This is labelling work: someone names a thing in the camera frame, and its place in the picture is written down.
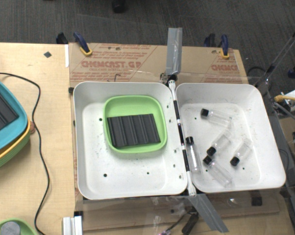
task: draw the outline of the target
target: chair caster wheel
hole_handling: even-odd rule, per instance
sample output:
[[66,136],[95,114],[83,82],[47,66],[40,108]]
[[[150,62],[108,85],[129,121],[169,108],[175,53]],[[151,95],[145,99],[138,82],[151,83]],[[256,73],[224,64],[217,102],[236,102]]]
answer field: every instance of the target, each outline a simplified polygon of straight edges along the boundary
[[124,0],[114,0],[112,1],[113,11],[115,13],[121,13],[124,11]]

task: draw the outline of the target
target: black vial cap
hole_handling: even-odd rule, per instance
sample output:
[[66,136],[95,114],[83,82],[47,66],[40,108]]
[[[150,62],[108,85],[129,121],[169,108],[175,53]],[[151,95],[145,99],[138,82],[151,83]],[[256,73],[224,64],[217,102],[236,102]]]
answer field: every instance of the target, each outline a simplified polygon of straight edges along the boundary
[[216,149],[214,147],[210,147],[206,151],[207,155],[209,155],[209,156],[213,156],[215,154],[215,152],[216,152]]
[[202,109],[201,110],[201,116],[202,117],[206,117],[207,118],[208,114],[209,114],[209,110],[206,110],[206,109]]
[[240,159],[238,159],[237,157],[233,157],[232,160],[230,160],[231,165],[233,166],[237,166],[237,164],[239,163]]
[[189,144],[189,145],[194,144],[193,137],[187,137],[186,138],[186,143]]
[[204,159],[203,159],[203,162],[205,162],[207,165],[209,165],[211,163],[212,159],[209,157],[209,156],[206,156]]

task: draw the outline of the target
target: table top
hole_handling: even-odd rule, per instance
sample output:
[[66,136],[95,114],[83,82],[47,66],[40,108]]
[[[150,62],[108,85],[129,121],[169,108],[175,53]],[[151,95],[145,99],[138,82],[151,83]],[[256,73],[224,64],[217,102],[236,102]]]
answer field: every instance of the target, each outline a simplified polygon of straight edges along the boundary
[[[199,53],[207,51],[203,47],[193,47],[192,50]],[[44,55],[47,52],[51,54],[50,57]],[[244,68],[239,51],[235,50],[235,53],[242,72]],[[42,154],[49,170],[51,186],[39,213],[37,225],[46,234],[61,234],[62,218],[73,217],[76,207],[72,106],[71,95],[68,93],[70,71],[65,65],[65,47],[48,44],[0,43],[0,72],[26,77],[41,87],[41,99],[34,118],[42,135]],[[23,80],[5,75],[0,75],[0,81],[14,94],[30,117],[38,96],[37,88]],[[46,186],[47,177],[39,154],[38,134],[34,133],[22,151],[0,167],[0,222],[17,217],[34,227],[34,216]],[[266,234],[269,228],[271,234],[275,234],[274,231],[279,231],[276,234],[291,234],[293,228],[284,199],[279,194],[275,194],[276,197],[277,201],[275,206],[271,207],[271,214],[263,212],[250,218],[246,216],[232,218],[233,215],[226,215],[227,218],[223,220],[227,227],[234,231],[231,234],[258,232]],[[88,222],[92,223],[91,219],[91,215],[85,217],[86,227],[91,227],[88,225]],[[108,231],[101,229],[114,226],[103,224],[94,227],[97,230],[94,234],[155,232],[154,226],[145,228],[133,226],[128,225],[128,228]],[[159,227],[166,228],[167,225],[162,224]],[[197,224],[195,231],[210,235],[219,234],[209,231],[204,222]]]

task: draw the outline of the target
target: green plastic container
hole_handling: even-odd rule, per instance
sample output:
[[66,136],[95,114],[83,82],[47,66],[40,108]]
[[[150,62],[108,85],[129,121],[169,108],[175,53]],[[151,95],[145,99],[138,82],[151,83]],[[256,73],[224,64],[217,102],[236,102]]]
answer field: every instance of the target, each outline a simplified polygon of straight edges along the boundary
[[37,232],[31,226],[29,226],[29,224],[27,222],[25,222],[24,220],[19,219],[19,218],[9,218],[9,219],[6,219],[6,220],[0,222],[0,229],[3,226],[3,224],[5,224],[9,221],[16,222],[20,226],[20,234],[21,235],[38,235]]
[[[108,129],[107,118],[129,115],[153,114],[160,143],[134,145],[116,148],[112,145]],[[103,110],[104,132],[111,149],[121,153],[143,153],[161,149],[167,141],[166,123],[160,103],[151,96],[122,95],[115,96],[106,101]]]

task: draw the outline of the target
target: white tray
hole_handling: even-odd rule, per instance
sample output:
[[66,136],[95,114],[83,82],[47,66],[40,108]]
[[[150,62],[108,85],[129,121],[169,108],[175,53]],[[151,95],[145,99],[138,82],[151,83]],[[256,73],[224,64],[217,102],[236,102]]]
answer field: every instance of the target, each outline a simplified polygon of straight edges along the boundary
[[[260,92],[247,84],[181,84],[176,88],[177,101],[184,136],[193,136],[199,157],[222,131],[200,117],[202,108],[218,110],[233,116],[232,144],[213,158],[233,176],[233,185],[223,187],[206,171],[193,178],[194,185],[203,192],[225,192],[281,187],[286,174]],[[244,137],[253,142],[253,153],[234,167],[230,164],[234,150]]]
[[[104,138],[103,108],[117,95],[149,95],[162,106],[167,143],[158,151],[125,154]],[[176,195],[187,186],[186,169],[170,90],[159,83],[83,82],[74,89],[77,175],[81,194],[91,200]]]

